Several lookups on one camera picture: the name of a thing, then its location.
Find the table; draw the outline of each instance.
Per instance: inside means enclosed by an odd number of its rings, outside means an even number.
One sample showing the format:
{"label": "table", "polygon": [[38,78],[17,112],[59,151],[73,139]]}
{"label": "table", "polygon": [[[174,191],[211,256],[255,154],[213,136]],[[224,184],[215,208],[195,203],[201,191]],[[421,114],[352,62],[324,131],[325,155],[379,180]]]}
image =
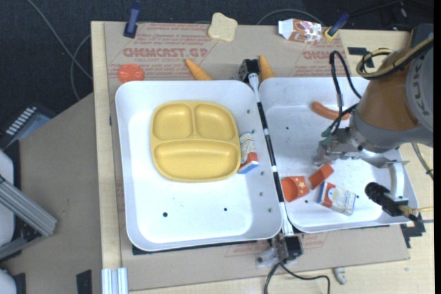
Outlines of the table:
{"label": "table", "polygon": [[[102,21],[94,21],[91,24],[99,175],[99,211],[101,219],[101,257],[104,269],[117,269],[122,266],[123,261],[116,202],[112,128],[109,122],[111,112],[104,33],[105,24]],[[374,50],[388,47],[399,49],[407,44],[409,34],[406,32],[341,30],[340,37],[344,48],[357,47]],[[348,55],[348,62],[350,65],[354,65],[359,58],[359,56]],[[423,148],[422,150],[433,165],[433,149]],[[416,161],[410,145],[404,145],[401,151],[404,159],[411,160],[407,170],[411,176],[418,199],[424,201],[424,206],[432,205],[433,183],[428,176],[424,175],[424,170],[420,163]],[[422,238],[412,239],[409,260],[346,268],[347,283],[344,286],[340,286],[335,281],[331,270],[303,273],[303,275],[329,275],[333,293],[434,292],[433,225],[427,224],[426,229],[427,232]],[[264,281],[264,277],[253,277],[241,280],[133,291],[133,293],[258,293],[262,291]],[[292,282],[288,275],[276,275],[271,280],[271,290],[275,293],[287,293],[294,290],[297,290],[299,293],[324,293],[325,283],[317,281],[299,282],[298,280]]]}

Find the yellow plate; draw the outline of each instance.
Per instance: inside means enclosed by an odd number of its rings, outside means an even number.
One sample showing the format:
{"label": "yellow plate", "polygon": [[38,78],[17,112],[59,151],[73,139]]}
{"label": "yellow plate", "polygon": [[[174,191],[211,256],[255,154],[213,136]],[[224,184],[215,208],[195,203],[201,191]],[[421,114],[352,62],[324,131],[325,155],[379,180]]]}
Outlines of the yellow plate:
{"label": "yellow plate", "polygon": [[222,180],[240,165],[234,117],[215,103],[176,101],[159,106],[152,115],[150,145],[155,167],[172,180]]}

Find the orange round object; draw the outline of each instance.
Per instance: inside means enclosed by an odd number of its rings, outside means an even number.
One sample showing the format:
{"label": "orange round object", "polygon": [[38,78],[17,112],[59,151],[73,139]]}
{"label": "orange round object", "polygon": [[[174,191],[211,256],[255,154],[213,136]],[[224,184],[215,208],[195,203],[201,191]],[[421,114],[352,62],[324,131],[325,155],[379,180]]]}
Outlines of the orange round object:
{"label": "orange round object", "polygon": [[144,70],[137,64],[125,64],[119,68],[118,78],[122,83],[142,81],[144,79]]}

